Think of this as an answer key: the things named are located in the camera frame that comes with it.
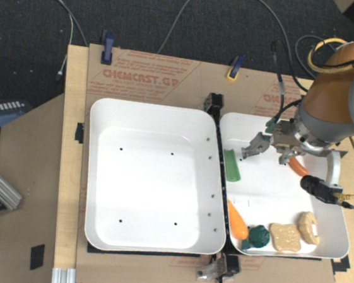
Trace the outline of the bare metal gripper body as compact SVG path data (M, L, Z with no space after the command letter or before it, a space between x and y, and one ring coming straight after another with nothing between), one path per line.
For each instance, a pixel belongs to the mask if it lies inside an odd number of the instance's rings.
M271 145L285 156L311 154L324 157L329 154L331 144L317 138L301 122L280 120L274 128Z

